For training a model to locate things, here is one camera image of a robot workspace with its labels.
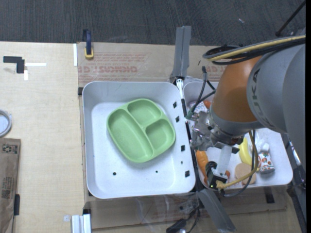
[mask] white tape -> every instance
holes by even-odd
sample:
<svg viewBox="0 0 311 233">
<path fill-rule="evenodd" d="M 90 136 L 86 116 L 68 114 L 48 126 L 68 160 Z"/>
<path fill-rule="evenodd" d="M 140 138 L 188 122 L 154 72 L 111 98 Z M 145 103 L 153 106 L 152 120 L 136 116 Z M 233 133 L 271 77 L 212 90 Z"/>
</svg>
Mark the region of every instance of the white tape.
<svg viewBox="0 0 311 233">
<path fill-rule="evenodd" d="M 73 44 L 73 64 L 75 67 L 78 65 L 77 51 L 77 44 Z"/>
<path fill-rule="evenodd" d="M 46 63 L 25 63 L 26 67 L 46 67 Z"/>
<path fill-rule="evenodd" d="M 24 70 L 24 81 L 28 80 L 28 70 Z"/>
</svg>

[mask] black tape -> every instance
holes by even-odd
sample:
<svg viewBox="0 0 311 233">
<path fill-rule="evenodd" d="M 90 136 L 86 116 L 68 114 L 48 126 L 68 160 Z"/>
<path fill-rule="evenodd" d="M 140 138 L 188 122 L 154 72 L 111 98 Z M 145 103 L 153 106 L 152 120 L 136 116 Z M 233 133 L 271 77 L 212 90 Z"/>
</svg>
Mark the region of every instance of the black tape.
<svg viewBox="0 0 311 233">
<path fill-rule="evenodd" d="M 22 57 L 4 56 L 3 62 L 4 63 L 16 63 L 17 73 L 24 73 L 25 71 L 25 60 L 23 60 Z"/>
<path fill-rule="evenodd" d="M 14 200 L 14 215 L 19 215 L 19 204 L 20 204 L 20 196 L 19 194 L 15 194 L 15 200 Z"/>
</svg>

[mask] orange carrot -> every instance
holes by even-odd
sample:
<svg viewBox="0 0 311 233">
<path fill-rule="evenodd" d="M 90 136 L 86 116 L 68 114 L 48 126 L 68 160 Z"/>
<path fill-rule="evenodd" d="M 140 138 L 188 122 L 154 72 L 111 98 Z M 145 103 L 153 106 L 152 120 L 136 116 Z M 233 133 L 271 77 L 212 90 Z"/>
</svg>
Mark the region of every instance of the orange carrot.
<svg viewBox="0 0 311 233">
<path fill-rule="evenodd" d="M 199 165 L 199 168 L 200 168 L 201 172 L 204 174 L 204 183 L 207 184 L 207 175 L 205 172 L 205 166 L 208 163 L 208 157 L 206 155 L 206 151 L 196 150 L 195 156 L 196 156 L 196 161 Z"/>
</svg>

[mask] green divided plate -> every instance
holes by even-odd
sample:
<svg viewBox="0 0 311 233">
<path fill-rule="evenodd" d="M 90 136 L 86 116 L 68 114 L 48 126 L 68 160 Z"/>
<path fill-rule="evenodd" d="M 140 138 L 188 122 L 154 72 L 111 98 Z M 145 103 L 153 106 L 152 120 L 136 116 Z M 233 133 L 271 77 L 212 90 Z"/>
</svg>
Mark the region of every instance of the green divided plate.
<svg viewBox="0 0 311 233">
<path fill-rule="evenodd" d="M 149 99 L 137 99 L 115 109 L 108 116 L 107 129 L 122 154 L 137 163 L 162 154 L 176 138 L 167 116 Z"/>
</svg>

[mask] white tray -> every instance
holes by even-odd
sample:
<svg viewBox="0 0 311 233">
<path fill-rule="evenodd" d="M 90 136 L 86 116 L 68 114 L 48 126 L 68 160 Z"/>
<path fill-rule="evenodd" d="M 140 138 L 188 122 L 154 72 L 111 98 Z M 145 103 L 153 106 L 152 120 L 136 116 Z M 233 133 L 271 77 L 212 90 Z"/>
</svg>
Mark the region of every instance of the white tray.
<svg viewBox="0 0 311 233">
<path fill-rule="evenodd" d="M 175 85 L 169 82 L 91 82 L 84 87 L 82 96 L 86 181 L 92 195 L 112 199 L 179 194 L 193 189 L 194 169 L 181 98 Z M 155 159 L 133 163 L 114 145 L 106 120 L 114 109 L 141 98 L 152 100 L 163 110 L 174 126 L 176 140 Z"/>
<path fill-rule="evenodd" d="M 218 83 L 212 83 L 214 87 L 217 87 Z M 193 102 L 195 102 L 200 94 L 202 88 L 202 81 L 197 82 L 189 82 L 184 86 L 184 95 L 185 95 L 185 102 L 186 105 L 189 105 Z M 210 93 L 212 89 L 206 84 L 203 96 Z M 274 164 L 275 171 L 269 174 L 259 174 L 259 172 L 256 172 L 256 182 L 254 184 L 249 185 L 248 187 L 261 187 L 261 186 L 274 186 L 274 185 L 286 185 L 293 179 L 293 169 L 291 167 L 290 161 L 288 159 L 288 155 L 286 153 L 284 143 L 282 141 L 280 133 L 274 132 L 272 130 L 269 130 L 267 128 L 258 129 L 256 130 L 258 134 L 265 140 L 266 143 L 270 145 L 270 156 L 271 161 Z M 247 138 L 248 142 L 250 142 L 249 135 L 246 134 L 245 137 Z M 220 150 L 217 148 L 208 148 L 207 149 L 207 156 L 209 161 L 219 161 L 220 156 Z M 228 165 L 228 171 L 230 172 L 230 179 L 228 179 L 228 182 L 231 182 L 236 179 L 235 177 L 235 166 L 237 164 L 241 163 L 241 159 L 239 157 L 239 154 L 232 154 L 230 157 L 229 165 Z M 204 182 L 204 176 L 199 170 L 199 176 L 200 180 L 203 185 Z M 237 189 L 241 188 L 243 185 L 241 182 L 228 187 L 227 189 Z"/>
</svg>

